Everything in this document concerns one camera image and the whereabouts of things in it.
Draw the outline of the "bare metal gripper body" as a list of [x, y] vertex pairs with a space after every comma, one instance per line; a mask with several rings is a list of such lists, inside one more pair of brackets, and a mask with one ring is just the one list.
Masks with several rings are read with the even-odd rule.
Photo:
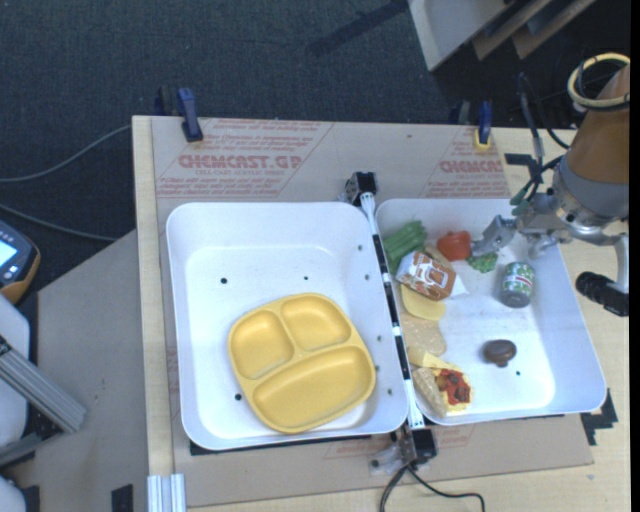
[[614, 221], [584, 207], [573, 196], [537, 193], [527, 206], [519, 206], [518, 231], [547, 245], [580, 240], [595, 246], [613, 246], [627, 239], [626, 232], [608, 232]]

